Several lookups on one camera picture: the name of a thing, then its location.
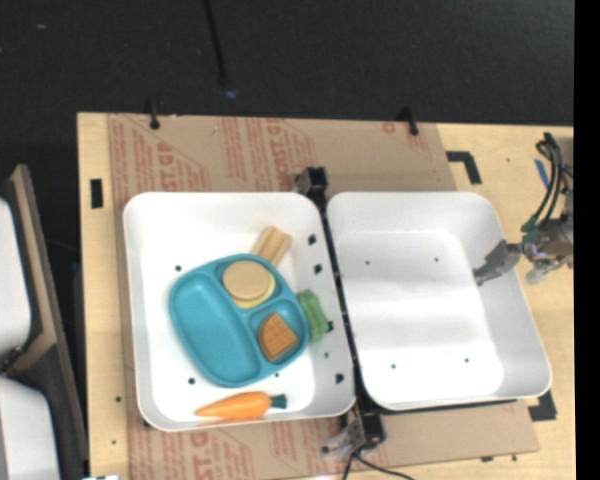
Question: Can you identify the round tan and yellow biscuit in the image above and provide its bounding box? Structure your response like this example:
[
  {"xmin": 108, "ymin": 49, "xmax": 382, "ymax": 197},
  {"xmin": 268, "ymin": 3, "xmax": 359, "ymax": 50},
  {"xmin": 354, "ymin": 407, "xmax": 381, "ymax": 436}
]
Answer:
[{"xmin": 222, "ymin": 260, "xmax": 277, "ymax": 311}]

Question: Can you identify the blue divided plate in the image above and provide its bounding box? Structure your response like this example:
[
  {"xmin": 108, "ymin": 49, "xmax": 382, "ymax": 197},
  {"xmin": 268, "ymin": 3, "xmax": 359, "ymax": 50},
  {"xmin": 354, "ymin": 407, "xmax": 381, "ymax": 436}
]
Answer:
[{"xmin": 168, "ymin": 253, "xmax": 312, "ymax": 388}]

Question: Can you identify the thin black rod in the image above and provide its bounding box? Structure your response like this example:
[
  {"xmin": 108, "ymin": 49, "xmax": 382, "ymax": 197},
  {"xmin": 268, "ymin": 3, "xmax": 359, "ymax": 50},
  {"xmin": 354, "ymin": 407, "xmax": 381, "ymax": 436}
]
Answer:
[{"xmin": 315, "ymin": 187, "xmax": 372, "ymax": 419}]

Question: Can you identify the brown toy waffle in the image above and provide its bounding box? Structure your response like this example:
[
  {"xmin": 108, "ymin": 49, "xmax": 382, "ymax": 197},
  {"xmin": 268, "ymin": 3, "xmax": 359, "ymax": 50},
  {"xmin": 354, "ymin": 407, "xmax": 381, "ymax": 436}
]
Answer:
[{"xmin": 257, "ymin": 311, "xmax": 301, "ymax": 363}]

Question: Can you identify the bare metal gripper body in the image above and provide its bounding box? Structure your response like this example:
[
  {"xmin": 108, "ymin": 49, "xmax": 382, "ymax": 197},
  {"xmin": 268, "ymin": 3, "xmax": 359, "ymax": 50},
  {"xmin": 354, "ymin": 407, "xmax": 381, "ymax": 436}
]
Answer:
[{"xmin": 522, "ymin": 213, "xmax": 575, "ymax": 270}]

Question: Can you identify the tan toy bread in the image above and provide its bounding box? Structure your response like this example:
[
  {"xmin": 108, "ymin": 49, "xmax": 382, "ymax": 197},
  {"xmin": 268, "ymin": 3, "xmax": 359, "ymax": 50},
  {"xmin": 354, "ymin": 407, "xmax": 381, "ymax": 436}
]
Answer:
[{"xmin": 249, "ymin": 225, "xmax": 294, "ymax": 267}]

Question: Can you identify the brown cardboard board red print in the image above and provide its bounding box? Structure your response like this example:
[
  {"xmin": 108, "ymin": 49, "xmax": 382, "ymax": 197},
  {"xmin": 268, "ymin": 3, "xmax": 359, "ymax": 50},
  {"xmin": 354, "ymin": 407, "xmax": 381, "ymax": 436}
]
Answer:
[{"xmin": 107, "ymin": 113, "xmax": 541, "ymax": 480}]

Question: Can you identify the green toy vegetable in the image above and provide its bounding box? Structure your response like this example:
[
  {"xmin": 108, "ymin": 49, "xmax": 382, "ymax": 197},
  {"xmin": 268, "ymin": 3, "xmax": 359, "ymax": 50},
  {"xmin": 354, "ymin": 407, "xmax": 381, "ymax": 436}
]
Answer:
[{"xmin": 296, "ymin": 289, "xmax": 332, "ymax": 344}]

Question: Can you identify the white plastic tray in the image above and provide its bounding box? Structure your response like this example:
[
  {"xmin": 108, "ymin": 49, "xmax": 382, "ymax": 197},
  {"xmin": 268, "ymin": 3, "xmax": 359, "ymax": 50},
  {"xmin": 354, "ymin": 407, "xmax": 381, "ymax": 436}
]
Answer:
[
  {"xmin": 324, "ymin": 191, "xmax": 553, "ymax": 413},
  {"xmin": 122, "ymin": 191, "xmax": 357, "ymax": 433}
]

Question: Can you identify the orange toy carrot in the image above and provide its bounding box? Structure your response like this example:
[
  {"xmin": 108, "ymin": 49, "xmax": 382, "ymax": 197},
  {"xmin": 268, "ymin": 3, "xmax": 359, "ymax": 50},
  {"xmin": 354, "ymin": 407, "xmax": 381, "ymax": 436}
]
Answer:
[{"xmin": 194, "ymin": 391, "xmax": 288, "ymax": 421}]

